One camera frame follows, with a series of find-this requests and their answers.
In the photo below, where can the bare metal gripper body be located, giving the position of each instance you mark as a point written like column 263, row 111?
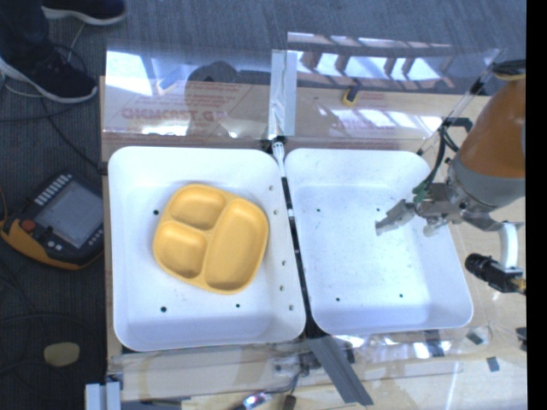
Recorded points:
column 442, row 205

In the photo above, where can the brown cardboard board, red print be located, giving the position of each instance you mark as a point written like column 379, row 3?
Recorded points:
column 179, row 109

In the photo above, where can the pale yellow round object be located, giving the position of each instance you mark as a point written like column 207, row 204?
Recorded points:
column 62, row 353

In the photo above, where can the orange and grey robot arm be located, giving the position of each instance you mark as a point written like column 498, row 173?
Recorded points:
column 495, row 135

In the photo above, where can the person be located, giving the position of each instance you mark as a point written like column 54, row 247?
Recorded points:
column 55, row 75

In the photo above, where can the black cylinder on white bracket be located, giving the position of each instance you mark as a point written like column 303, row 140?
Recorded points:
column 487, row 269

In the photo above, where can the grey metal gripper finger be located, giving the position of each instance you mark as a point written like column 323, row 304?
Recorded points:
column 431, row 227
column 395, row 217

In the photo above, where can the white plastic tray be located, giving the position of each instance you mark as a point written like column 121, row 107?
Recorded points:
column 141, row 314
column 367, row 271

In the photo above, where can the yellow divided plate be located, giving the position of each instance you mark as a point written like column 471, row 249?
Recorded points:
column 233, row 246

